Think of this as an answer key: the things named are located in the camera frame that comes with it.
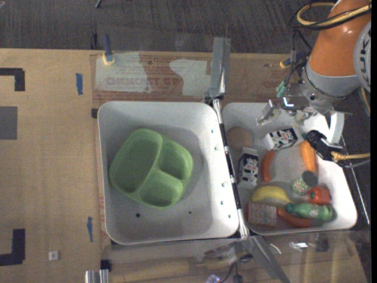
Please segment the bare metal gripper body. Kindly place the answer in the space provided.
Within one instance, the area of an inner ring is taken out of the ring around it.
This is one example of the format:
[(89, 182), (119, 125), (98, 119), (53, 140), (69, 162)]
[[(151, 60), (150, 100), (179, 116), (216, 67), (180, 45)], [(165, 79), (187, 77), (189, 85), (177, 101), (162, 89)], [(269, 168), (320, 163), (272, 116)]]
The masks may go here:
[(335, 99), (307, 84), (290, 84), (282, 95), (283, 107), (287, 110), (316, 111), (326, 114), (335, 104)]

